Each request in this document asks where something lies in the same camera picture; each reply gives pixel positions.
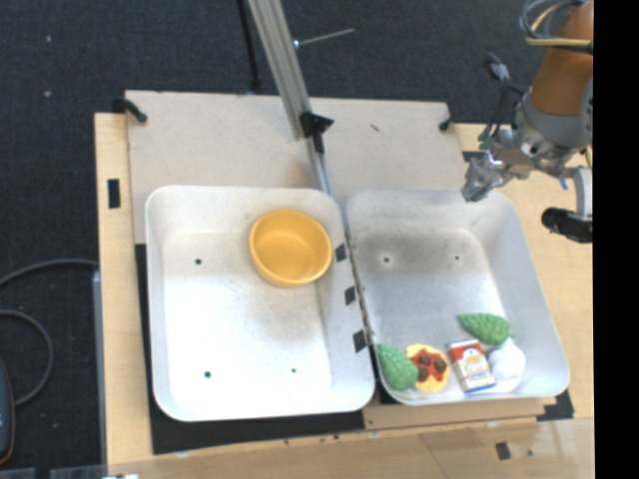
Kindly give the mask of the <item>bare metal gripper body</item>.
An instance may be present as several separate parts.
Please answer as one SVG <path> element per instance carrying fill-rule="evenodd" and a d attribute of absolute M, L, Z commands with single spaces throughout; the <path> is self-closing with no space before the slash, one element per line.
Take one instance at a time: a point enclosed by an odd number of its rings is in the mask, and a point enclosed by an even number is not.
<path fill-rule="evenodd" d="M 560 178 L 571 149 L 554 145 L 536 130 L 500 128 L 482 140 L 483 165 L 503 180 L 527 179 L 533 171 Z"/>

